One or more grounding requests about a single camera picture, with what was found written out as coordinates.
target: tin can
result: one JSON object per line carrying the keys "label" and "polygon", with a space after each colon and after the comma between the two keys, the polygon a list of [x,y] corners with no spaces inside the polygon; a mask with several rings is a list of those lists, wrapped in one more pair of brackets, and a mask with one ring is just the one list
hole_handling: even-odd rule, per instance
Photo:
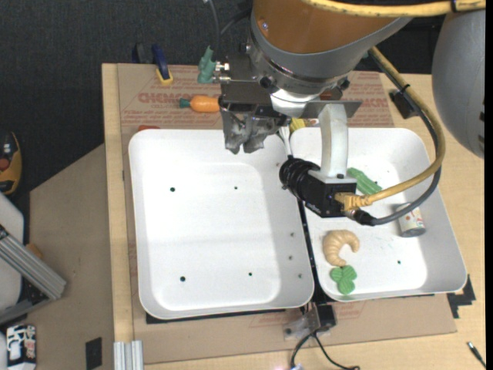
{"label": "tin can", "polygon": [[[407,207],[410,203],[404,203],[397,208],[397,211]],[[407,214],[399,218],[399,226],[401,227],[402,237],[421,236],[425,231],[423,217],[419,207],[414,208]]]}

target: yellow cable sleeve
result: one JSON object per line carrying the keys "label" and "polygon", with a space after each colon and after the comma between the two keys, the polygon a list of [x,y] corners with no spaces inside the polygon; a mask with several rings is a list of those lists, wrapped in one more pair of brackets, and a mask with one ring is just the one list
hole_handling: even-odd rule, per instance
{"label": "yellow cable sleeve", "polygon": [[[355,5],[334,0],[301,0],[324,11],[338,12],[354,16],[400,18],[428,17],[452,12],[451,2],[429,2],[418,5]],[[456,0],[458,12],[486,8],[486,0]]]}
{"label": "yellow cable sleeve", "polygon": [[[382,55],[382,53],[373,47],[370,49],[369,53],[384,67],[385,71],[388,72],[394,79],[398,81],[401,89],[407,86],[406,81],[402,78],[395,67]],[[344,205],[344,211],[354,210],[359,207],[369,206],[377,200],[384,199],[385,197],[393,196],[396,193],[400,193],[404,190],[419,184],[420,182],[426,180],[430,175],[434,174],[441,166],[441,163],[445,156],[445,136],[441,128],[441,124],[435,115],[430,111],[426,103],[421,99],[421,97],[408,86],[405,88],[405,92],[413,99],[417,106],[421,109],[423,114],[428,118],[430,124],[432,125],[434,131],[437,134],[438,146],[434,162],[422,173],[418,174],[416,177],[410,180],[404,181],[389,187],[387,189],[381,190],[371,195],[358,196],[354,193],[336,193],[336,200]]]}

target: green object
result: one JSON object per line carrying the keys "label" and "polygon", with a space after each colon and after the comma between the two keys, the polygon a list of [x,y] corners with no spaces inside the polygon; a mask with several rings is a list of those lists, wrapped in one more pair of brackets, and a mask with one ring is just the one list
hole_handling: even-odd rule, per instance
{"label": "green object", "polygon": [[356,178],[356,188],[362,194],[374,194],[382,190],[373,180],[368,178],[363,171],[350,167],[347,172],[354,178]]}
{"label": "green object", "polygon": [[337,282],[337,289],[341,294],[349,294],[356,288],[353,280],[357,278],[357,274],[351,266],[333,268],[329,275]]}
{"label": "green object", "polygon": [[213,73],[216,69],[216,62],[212,59],[214,51],[208,46],[206,52],[200,58],[198,83],[211,83],[213,81]]}
{"label": "green object", "polygon": [[186,108],[190,107],[190,101],[187,99],[184,99],[183,97],[179,100],[179,107],[180,108]]}

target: cardboard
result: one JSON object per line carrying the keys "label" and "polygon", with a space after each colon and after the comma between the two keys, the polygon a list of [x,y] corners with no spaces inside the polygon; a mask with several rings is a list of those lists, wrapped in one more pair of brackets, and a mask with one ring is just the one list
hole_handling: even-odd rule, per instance
{"label": "cardboard", "polygon": [[[118,64],[119,105],[122,130],[129,266],[131,274],[134,338],[142,340],[146,364],[188,359],[271,352],[292,349],[296,339],[286,339],[283,325],[296,320],[299,309],[263,314],[148,323],[139,302],[136,241],[128,144],[141,125],[163,129],[220,129],[219,113],[195,113],[180,109],[180,97],[196,94],[218,96],[218,85],[196,83],[193,66],[171,66],[174,83],[163,86],[152,65]],[[349,126],[392,127],[387,98],[377,72],[352,72],[345,99],[363,100]],[[326,345],[349,344],[456,331],[448,299],[444,294],[389,298],[332,304],[337,326],[322,336]]]}

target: green clover toy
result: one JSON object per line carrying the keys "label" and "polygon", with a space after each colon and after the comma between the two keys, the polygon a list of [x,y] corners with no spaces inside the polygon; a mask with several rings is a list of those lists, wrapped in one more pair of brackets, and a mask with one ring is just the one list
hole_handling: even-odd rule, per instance
{"label": "green clover toy", "polygon": [[341,294],[349,294],[354,291],[354,282],[357,274],[351,266],[343,266],[333,268],[330,273],[330,278],[337,282],[337,289]]}

